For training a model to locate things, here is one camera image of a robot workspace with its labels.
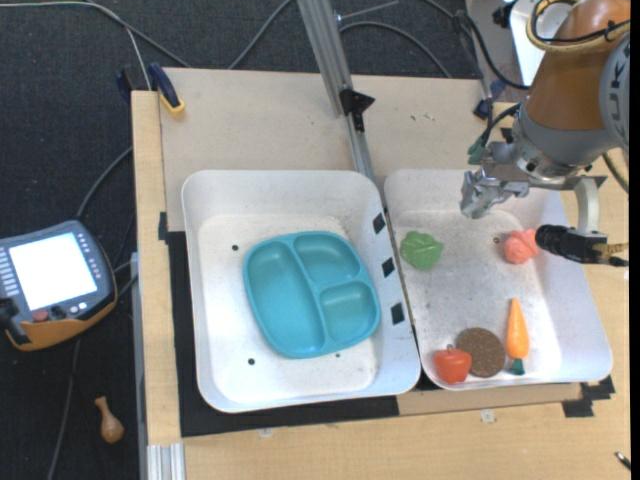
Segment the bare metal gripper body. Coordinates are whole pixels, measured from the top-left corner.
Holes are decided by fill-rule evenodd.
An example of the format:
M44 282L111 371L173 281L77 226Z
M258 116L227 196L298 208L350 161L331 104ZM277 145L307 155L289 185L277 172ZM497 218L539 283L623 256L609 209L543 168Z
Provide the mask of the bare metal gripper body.
M527 182L531 186L561 185L575 167L558 163L531 143L490 142L481 159L485 178L500 183Z

